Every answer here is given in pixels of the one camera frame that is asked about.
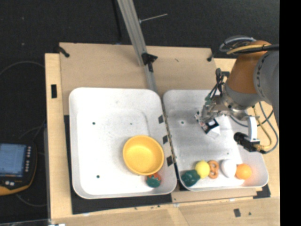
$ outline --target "yellow bowl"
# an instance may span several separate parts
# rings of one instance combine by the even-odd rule
[[[151,175],[163,166],[164,152],[161,145],[145,135],[131,137],[123,147],[126,166],[139,175]]]

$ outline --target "wooden table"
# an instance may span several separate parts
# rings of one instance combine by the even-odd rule
[[[45,54],[49,199],[52,224],[66,225],[280,225],[279,147],[264,155],[271,197],[253,199],[261,188],[214,192],[172,192],[173,202],[162,205],[72,214],[66,135],[63,116],[68,96],[76,87],[147,88],[144,70],[128,45],[61,43],[70,54]],[[215,69],[230,71],[235,60],[206,60],[208,48],[148,47],[159,57],[154,75],[160,96],[169,89],[211,89]],[[271,107],[264,104],[267,112]],[[263,133],[258,131],[262,143]],[[234,210],[239,210],[237,217]]]

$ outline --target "white plastic tray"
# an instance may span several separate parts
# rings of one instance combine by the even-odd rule
[[[132,136],[157,140],[172,155],[159,96],[148,89],[77,88],[69,96],[72,184],[86,199],[168,194],[177,183],[174,165],[158,172],[162,183],[151,188],[145,176],[126,167],[122,149]]]
[[[191,191],[204,191],[266,185],[269,176],[262,154],[248,152],[233,139],[236,132],[248,134],[247,128],[237,125],[230,117],[219,117],[216,120],[220,125],[221,134],[214,139],[206,135],[197,123],[194,115],[202,109],[209,92],[209,90],[170,90],[163,96],[179,176],[194,169],[200,160],[215,160],[221,164],[225,159],[233,159],[236,164],[249,164],[252,176],[247,180],[227,178],[220,170],[218,178],[206,177],[186,188]]]

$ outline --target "yellow cable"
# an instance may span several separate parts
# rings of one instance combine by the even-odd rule
[[[233,54],[233,53],[241,51],[241,50],[249,49],[249,48],[262,48],[263,46],[264,45],[262,45],[262,44],[241,46],[241,47],[238,47],[238,48],[235,48],[235,49],[232,49],[232,50],[228,51],[227,55]]]
[[[266,131],[266,129],[264,128],[263,124],[260,122],[258,116],[257,116],[257,111],[255,109],[255,107],[253,107],[253,110],[254,110],[254,114],[255,114],[255,118],[257,119],[260,127],[262,128],[263,132],[266,134],[266,136],[268,137],[269,139],[269,145],[259,145],[260,149],[264,149],[264,148],[267,148],[267,147],[270,147],[272,145],[272,139],[271,137],[269,136],[268,132]]]

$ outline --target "device screen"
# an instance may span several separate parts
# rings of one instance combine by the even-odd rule
[[[22,177],[26,145],[0,143],[0,177]]]

